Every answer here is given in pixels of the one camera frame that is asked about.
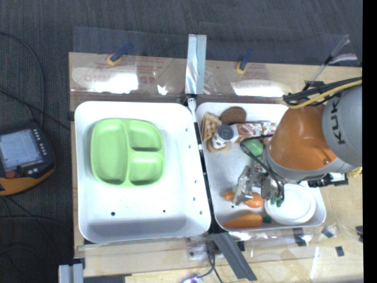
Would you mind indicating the white and red carton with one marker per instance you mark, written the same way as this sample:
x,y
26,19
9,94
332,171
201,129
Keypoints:
x,y
250,130

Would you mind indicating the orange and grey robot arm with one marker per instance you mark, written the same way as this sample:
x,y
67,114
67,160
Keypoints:
x,y
300,140

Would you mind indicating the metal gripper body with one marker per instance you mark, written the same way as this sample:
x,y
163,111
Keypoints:
x,y
267,187

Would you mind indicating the brown round biscuit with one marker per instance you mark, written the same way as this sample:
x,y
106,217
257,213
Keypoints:
x,y
232,115

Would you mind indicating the orange toy food piece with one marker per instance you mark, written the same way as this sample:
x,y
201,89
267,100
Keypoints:
x,y
256,201

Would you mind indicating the green packet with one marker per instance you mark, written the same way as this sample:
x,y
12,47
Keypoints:
x,y
255,148

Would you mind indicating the brown cardboard board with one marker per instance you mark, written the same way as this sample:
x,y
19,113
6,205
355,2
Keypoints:
x,y
338,217

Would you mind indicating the orange carrot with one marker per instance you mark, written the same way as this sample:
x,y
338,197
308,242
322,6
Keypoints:
x,y
244,221

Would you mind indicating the white bowl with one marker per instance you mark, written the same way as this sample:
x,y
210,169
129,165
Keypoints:
x,y
294,206

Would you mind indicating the small can with grey lid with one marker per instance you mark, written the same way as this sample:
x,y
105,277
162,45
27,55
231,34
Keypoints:
x,y
224,134

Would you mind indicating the green divided plate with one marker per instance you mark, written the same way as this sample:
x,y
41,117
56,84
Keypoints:
x,y
112,152

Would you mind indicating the toy pizza slice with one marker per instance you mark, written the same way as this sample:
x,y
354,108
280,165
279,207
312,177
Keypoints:
x,y
209,125

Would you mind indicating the white plastic tray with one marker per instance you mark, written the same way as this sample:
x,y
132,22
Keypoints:
x,y
141,205
226,169

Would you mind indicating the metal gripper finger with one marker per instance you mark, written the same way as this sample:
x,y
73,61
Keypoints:
x,y
241,194
252,175

